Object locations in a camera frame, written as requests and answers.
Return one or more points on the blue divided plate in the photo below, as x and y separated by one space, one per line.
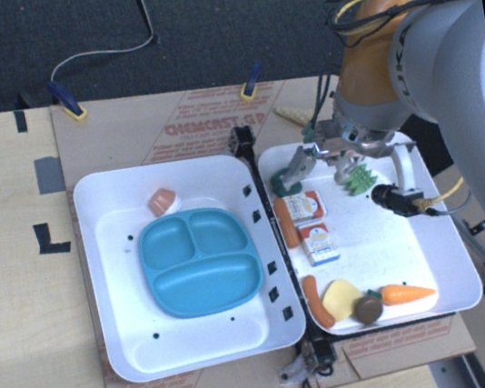
201 262

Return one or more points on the black cylinder on white bracket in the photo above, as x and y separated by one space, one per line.
396 190

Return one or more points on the yellow chip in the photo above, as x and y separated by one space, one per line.
340 298

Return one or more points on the orange sausage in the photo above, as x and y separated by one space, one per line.
317 301
286 222

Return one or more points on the orange carrot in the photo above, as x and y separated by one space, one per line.
404 293

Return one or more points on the cream ice cream cone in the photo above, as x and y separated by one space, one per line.
296 114

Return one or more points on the white plastic tray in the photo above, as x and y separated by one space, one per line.
118 274
371 250

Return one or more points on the brown cardboard board red print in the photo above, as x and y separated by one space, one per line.
131 133

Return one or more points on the red white and blue carton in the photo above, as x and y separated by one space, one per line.
319 242

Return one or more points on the green leafy vegetable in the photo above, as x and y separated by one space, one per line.
360 180

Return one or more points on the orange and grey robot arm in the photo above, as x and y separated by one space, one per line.
444 76

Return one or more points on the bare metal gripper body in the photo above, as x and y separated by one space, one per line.
344 138

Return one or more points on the thin black rod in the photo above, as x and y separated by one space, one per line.
276 229

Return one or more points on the brown round biscuit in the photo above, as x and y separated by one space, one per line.
368 309

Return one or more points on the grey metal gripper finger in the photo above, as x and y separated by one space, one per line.
297 166
345 170

